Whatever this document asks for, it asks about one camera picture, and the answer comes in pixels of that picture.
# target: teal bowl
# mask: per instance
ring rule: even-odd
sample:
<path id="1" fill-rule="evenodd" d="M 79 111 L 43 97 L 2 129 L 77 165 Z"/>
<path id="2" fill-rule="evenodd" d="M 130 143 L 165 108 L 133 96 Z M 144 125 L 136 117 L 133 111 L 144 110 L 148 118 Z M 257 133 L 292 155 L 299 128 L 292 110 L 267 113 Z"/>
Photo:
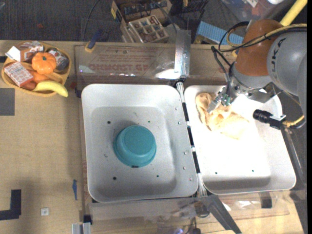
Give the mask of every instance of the teal bowl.
<path id="1" fill-rule="evenodd" d="M 142 126 L 126 127 L 114 140 L 114 152 L 127 166 L 135 168 L 146 166 L 156 155 L 154 135 Z"/>

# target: fruit basket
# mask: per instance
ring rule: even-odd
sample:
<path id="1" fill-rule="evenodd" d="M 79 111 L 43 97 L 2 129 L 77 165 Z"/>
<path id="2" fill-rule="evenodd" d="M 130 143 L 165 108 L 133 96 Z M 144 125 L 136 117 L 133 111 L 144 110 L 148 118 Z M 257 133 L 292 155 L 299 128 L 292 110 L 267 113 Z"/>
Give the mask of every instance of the fruit basket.
<path id="1" fill-rule="evenodd" d="M 47 44 L 47 43 L 44 43 L 44 42 L 40 42 L 42 45 L 43 45 L 43 51 L 44 52 L 48 52 L 50 51 L 51 49 L 54 49 L 56 48 L 59 52 L 61 52 L 67 59 L 68 59 L 68 64 L 67 66 L 62 70 L 62 71 L 58 71 L 58 70 L 54 70 L 53 73 L 51 74 L 46 74 L 45 76 L 47 76 L 47 78 L 49 80 L 52 80 L 52 81 L 56 81 L 62 85 L 65 84 L 66 80 L 67 80 L 67 77 L 70 73 L 70 70 L 71 70 L 71 66 L 72 66 L 72 60 L 70 58 L 70 56 L 64 51 L 64 50 L 61 50 L 55 46 L 52 46 L 50 44 Z M 17 86 L 11 79 L 10 77 L 4 72 L 4 68 L 12 63 L 16 62 L 14 59 L 11 59 L 11 58 L 7 58 L 5 63 L 3 64 L 3 68 L 2 68 L 2 71 L 1 71 L 1 76 L 4 80 L 4 82 L 9 85 L 10 87 L 12 88 L 15 88 L 17 90 L 20 90 L 20 91 L 23 91 L 27 94 L 31 94 L 31 95 L 36 95 L 36 96 L 41 96 L 41 97 L 50 97 L 50 96 L 53 96 L 56 94 L 56 92 L 54 91 L 31 91 L 31 90 L 27 90 L 25 88 L 22 88 L 22 87 L 19 87 Z M 26 68 L 27 70 L 30 70 L 30 71 L 34 71 L 33 68 L 32 68 L 32 64 L 31 62 L 21 62 L 21 64 L 23 65 L 24 68 Z"/>

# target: yellow handle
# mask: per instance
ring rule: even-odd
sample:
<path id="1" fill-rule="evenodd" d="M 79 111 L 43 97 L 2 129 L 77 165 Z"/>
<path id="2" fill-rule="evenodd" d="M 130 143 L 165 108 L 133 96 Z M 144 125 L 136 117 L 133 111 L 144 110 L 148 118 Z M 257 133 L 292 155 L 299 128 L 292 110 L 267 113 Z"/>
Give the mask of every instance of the yellow handle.
<path id="1" fill-rule="evenodd" d="M 308 0 L 297 0 L 290 10 L 286 13 L 283 17 L 282 21 L 280 22 L 283 26 L 288 26 L 292 23 L 292 21 L 298 16 L 300 11 L 306 6 Z"/>

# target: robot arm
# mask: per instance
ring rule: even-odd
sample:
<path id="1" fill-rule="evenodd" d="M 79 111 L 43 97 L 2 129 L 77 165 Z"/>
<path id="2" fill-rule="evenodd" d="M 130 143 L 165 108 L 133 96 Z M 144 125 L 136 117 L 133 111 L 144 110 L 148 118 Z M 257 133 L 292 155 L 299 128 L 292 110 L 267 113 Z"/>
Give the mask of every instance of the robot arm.
<path id="1" fill-rule="evenodd" d="M 249 27 L 236 62 L 230 68 L 227 86 L 207 111 L 211 113 L 221 103 L 230 105 L 240 94 L 266 102 L 271 95 L 260 90 L 273 82 L 280 89 L 299 97 L 306 118 L 306 54 L 306 26 L 283 27 L 271 19 L 256 21 Z"/>

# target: metal bracket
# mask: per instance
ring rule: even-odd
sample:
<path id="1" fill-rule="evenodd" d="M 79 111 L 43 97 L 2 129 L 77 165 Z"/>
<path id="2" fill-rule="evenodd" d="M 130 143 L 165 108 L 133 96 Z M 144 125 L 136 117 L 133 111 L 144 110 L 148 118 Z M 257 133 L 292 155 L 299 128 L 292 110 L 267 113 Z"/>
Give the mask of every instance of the metal bracket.
<path id="1" fill-rule="evenodd" d="M 226 210 L 217 195 L 202 197 L 200 201 L 206 206 L 207 210 L 214 215 L 225 230 L 232 230 L 235 234 L 242 234 L 242 231 L 236 225 L 232 216 Z"/>
<path id="2" fill-rule="evenodd" d="M 175 72 L 181 76 L 190 73 L 191 31 L 177 29 L 175 41 Z"/>

